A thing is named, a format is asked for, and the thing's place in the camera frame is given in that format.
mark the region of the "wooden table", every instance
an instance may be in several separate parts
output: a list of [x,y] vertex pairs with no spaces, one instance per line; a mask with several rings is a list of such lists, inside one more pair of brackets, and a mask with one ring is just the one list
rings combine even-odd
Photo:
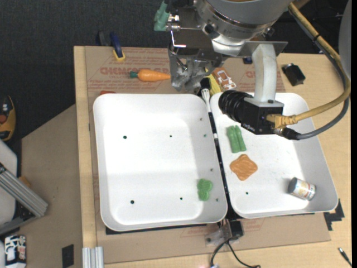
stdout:
[[[83,247],[93,248],[97,246],[97,234],[95,230],[90,135],[88,130],[89,111],[84,46],[74,47],[74,60]],[[294,63],[305,74],[306,80],[303,85],[293,87],[285,76],[283,76],[283,82],[286,92],[299,94],[307,102],[309,108],[315,108],[327,103],[342,92],[341,80],[324,55],[280,54],[277,61],[279,66]],[[339,105],[314,117],[315,127],[319,128],[332,120],[340,112],[341,107],[342,105]],[[338,248],[342,247],[350,257],[350,260],[352,260],[350,109],[338,124],[320,134],[319,139],[345,214],[341,222],[332,224],[331,241],[239,251],[239,257],[243,262],[260,264],[263,268],[349,267],[348,263],[340,255]],[[183,256],[110,264],[105,267],[206,268],[209,267],[209,258],[210,255]],[[222,268],[241,267],[230,252],[217,254],[215,262],[219,263]]]

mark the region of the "white cylindrical can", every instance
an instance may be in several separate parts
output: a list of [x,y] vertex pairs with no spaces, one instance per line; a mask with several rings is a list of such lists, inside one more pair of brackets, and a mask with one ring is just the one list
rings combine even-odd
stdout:
[[289,183],[288,192],[299,198],[312,200],[316,192],[316,187],[306,181],[293,178]]

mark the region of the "toy carrot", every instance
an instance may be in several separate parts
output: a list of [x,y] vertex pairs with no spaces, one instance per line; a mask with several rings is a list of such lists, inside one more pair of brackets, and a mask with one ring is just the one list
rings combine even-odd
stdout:
[[131,71],[130,78],[139,78],[143,82],[156,82],[158,80],[170,79],[171,76],[160,71],[141,69],[138,73]]

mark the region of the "cardboard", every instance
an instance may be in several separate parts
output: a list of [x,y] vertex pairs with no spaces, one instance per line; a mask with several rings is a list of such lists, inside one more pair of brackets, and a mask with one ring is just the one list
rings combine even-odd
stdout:
[[[107,234],[100,216],[93,102],[102,90],[116,93],[177,93],[169,80],[142,82],[129,78],[131,70],[137,71],[141,68],[169,73],[167,49],[124,47],[123,51],[126,59],[120,63],[113,56],[111,47],[85,47],[97,245],[104,249],[104,262],[111,264],[211,253],[215,247],[206,244],[205,235],[216,231],[217,224]],[[252,64],[244,64],[242,59],[229,59],[224,64],[224,69],[237,85],[237,90],[254,91],[255,71]],[[285,92],[279,69],[276,91]],[[240,221],[244,236],[233,243],[233,248],[236,250],[330,240],[322,213],[241,219]]]

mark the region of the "yellow cable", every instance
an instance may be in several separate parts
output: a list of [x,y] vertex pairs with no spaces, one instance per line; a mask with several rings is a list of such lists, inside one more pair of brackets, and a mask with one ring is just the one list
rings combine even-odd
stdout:
[[306,30],[309,31],[309,33],[313,37],[315,37],[316,41],[318,41],[320,45],[336,61],[338,67],[341,69],[341,72],[343,73],[344,79],[346,81],[346,87],[344,92],[333,101],[328,102],[319,107],[316,107],[314,109],[311,109],[309,111],[303,112],[301,114],[292,115],[292,116],[282,116],[277,114],[268,115],[267,120],[273,122],[275,128],[281,128],[281,127],[285,127],[286,125],[296,124],[300,120],[307,119],[309,117],[318,115],[326,110],[329,110],[332,107],[335,107],[336,105],[345,101],[349,97],[351,92],[351,82],[342,67],[340,55],[330,46],[329,43],[326,42],[326,40],[323,37],[320,36],[320,34],[315,30],[315,28],[310,24],[310,22],[304,17],[304,15],[298,10],[298,8],[293,3],[290,3],[288,9],[302,23],[302,25],[306,28]]

